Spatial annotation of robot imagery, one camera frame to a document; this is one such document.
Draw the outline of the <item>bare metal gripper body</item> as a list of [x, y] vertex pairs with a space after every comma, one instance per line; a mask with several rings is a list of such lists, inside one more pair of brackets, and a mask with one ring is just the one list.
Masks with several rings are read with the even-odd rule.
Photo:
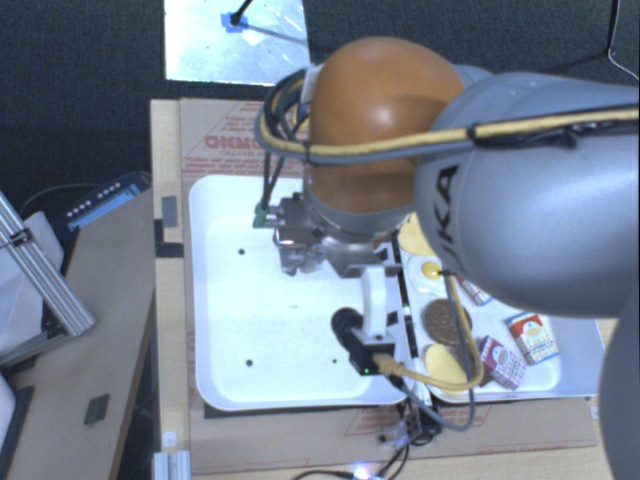
[[281, 270], [311, 273], [329, 264], [340, 277], [360, 277], [384, 263], [376, 243], [384, 237], [375, 213], [337, 211], [310, 194], [295, 193], [272, 208]]

